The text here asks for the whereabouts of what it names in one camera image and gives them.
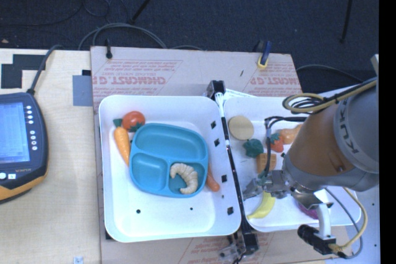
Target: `yellow cable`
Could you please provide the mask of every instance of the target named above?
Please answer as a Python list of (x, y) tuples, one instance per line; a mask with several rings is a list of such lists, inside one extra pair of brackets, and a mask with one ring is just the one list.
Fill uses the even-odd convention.
[(359, 232), (357, 233), (357, 235), (355, 237), (353, 237), (349, 242), (347, 242), (344, 245), (338, 245), (338, 244), (329, 244), (329, 248), (333, 250), (334, 253), (338, 253), (341, 252), (343, 250), (345, 250), (347, 247), (351, 246), (353, 243), (355, 243), (360, 236), (363, 234), (364, 230), (366, 230), (367, 227), (367, 222), (368, 222), (368, 216), (367, 216), (367, 212), (366, 209), (364, 209), (364, 206), (361, 204), (361, 202), (345, 187), (343, 187), (344, 190), (349, 194), (349, 196), (352, 197), (352, 199), (359, 205), (359, 207), (361, 208), (361, 211), (363, 213), (363, 224), (362, 227), (360, 228)]
[(289, 96), (289, 97), (287, 97), (284, 100), (283, 105), (284, 105), (284, 107), (286, 109), (289, 109), (290, 111), (293, 111), (294, 113), (315, 112), (315, 111), (327, 108), (327, 107), (331, 106), (332, 104), (335, 104), (335, 103), (339, 102), (340, 100), (344, 100), (344, 99), (346, 99), (346, 98), (348, 98), (348, 97), (350, 97), (352, 95), (356, 95), (358, 93), (361, 93), (361, 92), (363, 92), (363, 91), (375, 86), (376, 84), (377, 84), (377, 80), (376, 79), (372, 80), (371, 82), (367, 83), (366, 85), (360, 86), (360, 87), (358, 87), (358, 88), (356, 88), (356, 89), (354, 89), (354, 90), (352, 90), (352, 91), (350, 91), (348, 93), (345, 93), (345, 94), (341, 93), (336, 99), (329, 100), (328, 102), (319, 104), (317, 106), (312, 106), (312, 107), (307, 107), (307, 108), (295, 108), (295, 107), (292, 107), (292, 106), (289, 105), (289, 103), (292, 100), (295, 100), (297, 98), (309, 98), (309, 97), (311, 97), (311, 98), (316, 98), (318, 100), (324, 100), (323, 96), (320, 96), (320, 95), (315, 94), (315, 93), (301, 93), (301, 94)]

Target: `yellow banana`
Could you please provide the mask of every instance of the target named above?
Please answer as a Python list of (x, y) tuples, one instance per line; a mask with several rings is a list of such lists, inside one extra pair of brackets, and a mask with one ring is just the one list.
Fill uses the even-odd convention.
[(272, 210), (272, 207), (275, 205), (275, 200), (276, 198), (272, 197), (270, 193), (263, 192), (260, 205), (257, 207), (256, 210), (253, 211), (253, 213), (247, 215), (246, 218), (247, 219), (264, 218)]

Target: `blue divided plate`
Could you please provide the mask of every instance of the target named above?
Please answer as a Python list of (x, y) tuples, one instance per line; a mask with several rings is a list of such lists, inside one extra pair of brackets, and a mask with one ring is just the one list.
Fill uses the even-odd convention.
[[(198, 173), (198, 188), (182, 194), (187, 185), (177, 174), (170, 177), (170, 168), (184, 163)], [(197, 132), (169, 124), (147, 123), (137, 130), (129, 157), (129, 173), (140, 190), (151, 194), (188, 198), (198, 194), (205, 185), (208, 148)]]

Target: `cable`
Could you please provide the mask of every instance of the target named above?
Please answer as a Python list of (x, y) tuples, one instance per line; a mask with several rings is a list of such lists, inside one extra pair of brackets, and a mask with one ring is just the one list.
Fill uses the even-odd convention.
[(362, 79), (360, 79), (358, 77), (355, 77), (355, 76), (353, 76), (353, 75), (351, 75), (351, 74), (349, 74), (347, 72), (344, 72), (343, 70), (336, 69), (336, 68), (331, 67), (331, 66), (321, 65), (321, 64), (310, 64), (310, 65), (301, 66), (301, 67), (296, 69), (296, 72), (299, 72), (299, 71), (305, 70), (305, 69), (310, 69), (310, 68), (319, 68), (319, 69), (331, 70), (331, 71), (334, 71), (334, 72), (338, 72), (338, 73), (340, 73), (342, 75), (345, 75), (345, 76), (347, 76), (347, 77), (349, 77), (351, 79), (354, 79), (354, 80), (356, 80), (359, 83), (363, 83)]
[(97, 30), (94, 30), (94, 31), (91, 31), (90, 33), (88, 33), (80, 42), (78, 50), (81, 50), (83, 43), (91, 35), (94, 35), (93, 40), (92, 40), (92, 45), (95, 46), (95, 41), (96, 41), (96, 38), (99, 35), (99, 33), (102, 32), (103, 30), (106, 30), (109, 28), (133, 28), (133, 29), (140, 30), (143, 33), (145, 33), (146, 35), (148, 35), (149, 37), (151, 37), (152, 39), (154, 39), (163, 49), (167, 48), (166, 45), (164, 44), (164, 42), (162, 42), (161, 39), (159, 39), (159, 37), (157, 37), (154, 33), (150, 32), (144, 28), (136, 27), (135, 25), (130, 25), (128, 23), (109, 23), (107, 25), (102, 26), (101, 28), (99, 28)]
[(241, 260), (243, 259), (243, 257), (245, 256), (245, 254), (246, 254), (246, 251), (242, 252), (241, 255), (239, 257), (237, 257), (232, 264), (239, 264), (241, 262)]
[(179, 46), (174, 46), (171, 49), (183, 49), (183, 48), (191, 48), (191, 49), (197, 49), (198, 51), (205, 51), (204, 49), (201, 49), (198, 46), (194, 46), (194, 45), (179, 45)]
[(45, 67), (45, 63), (46, 63), (47, 59), (49, 58), (49, 56), (51, 55), (51, 53), (52, 53), (55, 49), (60, 49), (60, 48), (63, 48), (63, 46), (62, 46), (62, 45), (54, 45), (54, 46), (53, 46), (52, 48), (50, 48), (50, 49), (47, 51), (47, 53), (44, 55), (44, 58), (43, 58), (43, 60), (41, 61), (41, 64), (40, 64), (40, 66), (39, 66), (39, 68), (38, 68), (38, 70), (37, 70), (36, 76), (35, 76), (35, 78), (33, 79), (32, 86), (30, 86), (30, 88), (27, 90), (27, 93), (29, 93), (29, 94), (31, 94), (31, 95), (34, 95), (34, 94), (35, 94), (35, 87), (36, 87), (38, 78), (40, 77), (40, 74), (41, 74), (42, 70), (43, 70), (44, 67)]
[(368, 216), (366, 209), (364, 206), (361, 204), (361, 202), (350, 192), (349, 189), (346, 187), (343, 187), (344, 190), (348, 193), (348, 195), (359, 205), (361, 208), (362, 214), (363, 214), (363, 224), (360, 230), (358, 231), (357, 235), (353, 237), (351, 240), (349, 240), (346, 244), (344, 245), (338, 245), (338, 244), (329, 244), (329, 248), (333, 250), (334, 254), (341, 255), (342, 257), (347, 258), (347, 256), (343, 253), (343, 251), (351, 246), (353, 243), (355, 243), (363, 234), (364, 230), (366, 230), (367, 227), (367, 222), (368, 222)]
[[(348, 211), (348, 209), (346, 208), (346, 206), (337, 198), (337, 196), (335, 196), (335, 195), (331, 192), (330, 189), (326, 188), (326, 191), (327, 191), (329, 194), (331, 194), (331, 196), (338, 202), (338, 204), (341, 206), (341, 208), (344, 209), (345, 213), (346, 213), (346, 214), (348, 215), (348, 217), (351, 219), (351, 221), (352, 221), (352, 223), (353, 223), (353, 226), (356, 228), (356, 231), (359, 232), (359, 227), (358, 227), (358, 225), (356, 224), (356, 222), (354, 221), (354, 219), (353, 219), (351, 213)], [(362, 251), (362, 249), (363, 249), (363, 238), (362, 238), (362, 236), (360, 235), (360, 236), (359, 236), (359, 249), (356, 251), (356, 253), (353, 253), (353, 255), (349, 255), (349, 256), (346, 255), (345, 258), (346, 258), (346, 259), (351, 259), (351, 258), (357, 257), (357, 256), (360, 254), (360, 252)]]
[(291, 121), (291, 122), (304, 122), (307, 117), (281, 117), (281, 116), (272, 116), (264, 119), (265, 125), (265, 144), (267, 146), (267, 162), (265, 164), (265, 168), (259, 174), (258, 178), (262, 179), (268, 176), (270, 170), (270, 157), (271, 157), (271, 128), (272, 126), (279, 121)]
[(71, 19), (73, 16), (77, 15), (77, 13), (81, 10), (81, 8), (83, 8), (83, 4), (81, 4), (74, 11), (74, 13), (71, 14), (70, 16), (66, 17), (65, 19), (55, 21), (55, 22), (49, 22), (49, 23), (10, 23), (10, 24), (0, 25), (0, 27), (26, 27), (26, 26), (36, 26), (37, 27), (37, 26), (44, 26), (44, 25), (54, 25), (54, 24), (65, 22), (65, 21)]
[[(367, 80), (357, 86), (349, 88), (341, 93), (336, 93), (330, 98), (326, 98), (314, 93), (301, 93), (297, 95), (292, 95), (285, 98), (282, 102), (284, 108), (289, 109), (291, 113), (317, 113), (333, 104), (339, 103), (341, 100), (347, 99), (350, 96), (357, 95), (367, 89), (370, 89), (377, 84), (377, 79)], [(296, 101), (292, 105), (290, 102), (297, 100), (298, 98), (307, 99), (302, 101)]]

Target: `orange toy food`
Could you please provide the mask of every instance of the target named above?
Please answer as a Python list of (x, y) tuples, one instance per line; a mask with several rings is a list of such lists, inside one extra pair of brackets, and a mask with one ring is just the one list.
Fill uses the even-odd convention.
[(131, 143), (129, 142), (128, 131), (121, 126), (121, 119), (113, 120), (116, 125), (114, 130), (114, 140), (116, 141), (117, 148), (121, 154), (126, 165), (129, 166), (129, 155), (131, 154)]
[(282, 129), (279, 132), (279, 135), (283, 138), (284, 144), (291, 144), (297, 136), (298, 131), (300, 130), (302, 124), (299, 124), (293, 129)]
[(218, 182), (214, 179), (212, 170), (210, 168), (210, 165), (208, 164), (208, 173), (206, 176), (206, 186), (210, 188), (212, 192), (218, 192), (220, 190), (220, 185)]
[(122, 126), (128, 132), (136, 132), (138, 128), (144, 125), (146, 118), (139, 111), (131, 111), (123, 117)]
[(283, 137), (279, 133), (271, 135), (271, 150), (278, 153), (283, 152)]
[[(264, 168), (265, 165), (267, 164), (267, 157), (268, 155), (266, 153), (261, 153), (258, 154), (256, 157), (256, 161), (257, 161), (257, 172), (260, 174)], [(277, 155), (272, 153), (270, 156), (270, 169), (269, 171), (272, 171), (273, 169), (275, 169), (277, 165)]]

